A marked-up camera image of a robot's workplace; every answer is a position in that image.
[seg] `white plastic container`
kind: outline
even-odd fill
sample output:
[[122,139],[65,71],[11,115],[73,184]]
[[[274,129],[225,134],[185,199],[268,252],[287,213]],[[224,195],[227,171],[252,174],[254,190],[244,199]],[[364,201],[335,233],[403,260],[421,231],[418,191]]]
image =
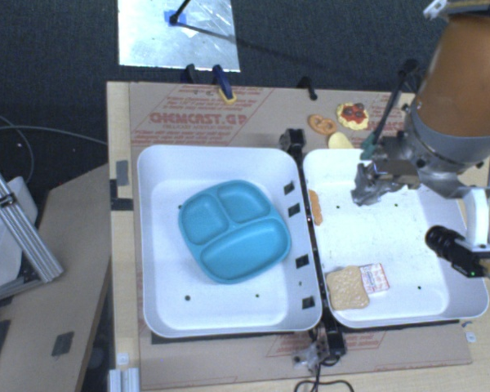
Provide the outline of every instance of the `white plastic container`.
[[[481,315],[488,307],[483,280],[459,274],[425,245],[432,225],[465,233],[457,201],[428,189],[404,189],[376,205],[358,207],[350,191],[359,155],[357,149],[324,149],[304,161],[307,187],[318,193],[322,208],[323,223],[314,229],[323,274],[381,263],[390,283],[388,291],[370,295],[363,310],[333,311],[336,319],[367,328]],[[144,315],[151,330],[165,337],[293,332],[319,322],[318,275],[290,156],[279,149],[156,145],[142,152],[137,171]],[[202,272],[178,226],[178,207],[186,199],[228,180],[261,188],[292,239],[285,260],[234,285],[216,283]],[[295,205],[300,212],[289,217]]]
[[[18,202],[31,222],[34,222],[38,213],[31,194],[22,177],[16,177],[8,184],[16,195]],[[22,250],[13,235],[9,232],[0,218],[0,286],[15,280],[20,271]]]

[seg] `toy pizza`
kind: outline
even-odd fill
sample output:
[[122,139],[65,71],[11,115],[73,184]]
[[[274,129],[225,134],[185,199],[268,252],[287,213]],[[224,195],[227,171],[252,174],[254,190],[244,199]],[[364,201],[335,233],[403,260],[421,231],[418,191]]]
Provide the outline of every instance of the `toy pizza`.
[[368,112],[363,103],[343,103],[337,106],[337,120],[344,127],[359,131],[368,127]]

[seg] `dark floor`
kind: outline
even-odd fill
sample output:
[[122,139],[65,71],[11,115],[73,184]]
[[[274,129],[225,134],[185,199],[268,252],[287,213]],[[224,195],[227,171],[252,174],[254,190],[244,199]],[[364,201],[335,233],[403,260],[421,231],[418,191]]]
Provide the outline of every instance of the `dark floor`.
[[[231,0],[242,72],[230,81],[295,87],[308,75],[317,88],[389,91],[406,58],[428,64],[443,30],[442,20],[422,16],[431,1]],[[110,80],[178,82],[180,71],[118,65],[117,0],[0,0],[3,117],[106,140]],[[97,143],[25,134],[35,157],[29,188],[37,203],[107,161],[106,147]],[[25,143],[13,131],[0,131],[0,171],[7,179],[29,173]]]

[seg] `black rod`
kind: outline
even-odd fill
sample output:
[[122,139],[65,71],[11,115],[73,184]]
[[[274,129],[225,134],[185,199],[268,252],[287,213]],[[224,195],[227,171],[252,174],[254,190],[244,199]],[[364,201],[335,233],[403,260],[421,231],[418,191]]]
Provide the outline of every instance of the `black rod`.
[[171,25],[175,25],[178,23],[178,18],[180,17],[181,12],[187,7],[190,1],[191,0],[184,0],[184,2],[181,3],[180,8],[176,11],[176,13],[169,18],[169,23]]

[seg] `blue plate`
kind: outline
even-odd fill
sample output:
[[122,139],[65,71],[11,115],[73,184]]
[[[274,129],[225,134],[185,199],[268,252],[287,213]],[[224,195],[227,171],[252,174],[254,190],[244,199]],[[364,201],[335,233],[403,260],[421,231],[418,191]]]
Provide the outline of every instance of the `blue plate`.
[[203,271],[219,283],[253,278],[283,260],[290,248],[287,226],[254,185],[232,180],[184,202],[180,231]]

